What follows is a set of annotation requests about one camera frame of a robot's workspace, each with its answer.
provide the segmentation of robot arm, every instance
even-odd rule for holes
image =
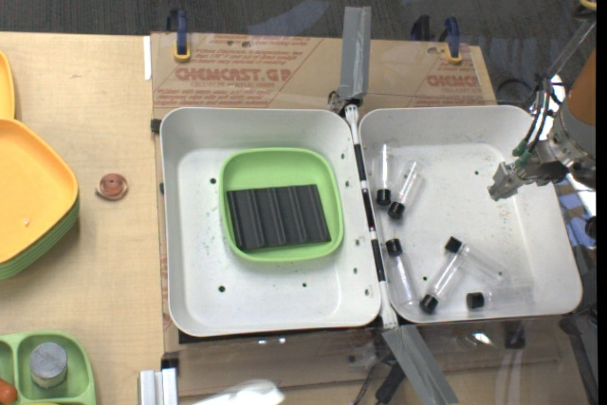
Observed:
[[[596,2],[590,6],[596,12]],[[592,51],[555,114],[548,109],[551,93],[552,83],[546,77],[538,92],[533,123],[512,152],[517,159],[509,164],[500,162],[493,176],[493,185],[488,188],[492,199],[511,197],[525,184],[560,182],[567,174],[593,190],[597,188],[597,49]],[[546,139],[540,140],[545,120],[551,115],[552,128]]]

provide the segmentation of clear vial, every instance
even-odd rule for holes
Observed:
[[[419,302],[419,293],[415,288],[411,262],[403,251],[398,238],[386,242],[388,258],[385,263],[388,271],[390,291],[397,305],[413,305]]]
[[[416,160],[405,162],[398,178],[398,194],[388,209],[388,215],[393,219],[402,218],[407,205],[414,199],[421,183],[419,164]]]
[[[533,284],[516,283],[489,287],[482,292],[471,292],[466,296],[470,311],[509,309],[533,304]]]
[[[373,174],[377,188],[376,202],[379,206],[389,206],[392,202],[392,188],[397,174],[395,156],[385,143],[373,161]]]
[[[506,280],[505,268],[478,249],[463,244],[457,238],[449,239],[445,245],[445,251],[447,260],[432,277],[426,295],[419,302],[419,307],[428,314],[432,314],[438,303],[449,296],[451,290],[467,272],[476,274],[484,280],[488,279],[494,285]]]

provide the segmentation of green container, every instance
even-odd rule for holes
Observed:
[[[330,234],[328,242],[242,251],[236,245],[228,192],[314,184]],[[329,255],[343,239],[340,193],[329,163],[316,152],[297,148],[249,149],[231,155],[219,175],[219,206],[224,232],[234,252],[253,262],[298,262]]]
[[[67,353],[67,375],[63,383],[42,388],[29,371],[31,352],[43,342],[56,342]],[[95,381],[84,348],[61,331],[34,331],[0,336],[0,378],[12,384],[19,394],[14,405],[40,402],[60,405],[96,405]]]

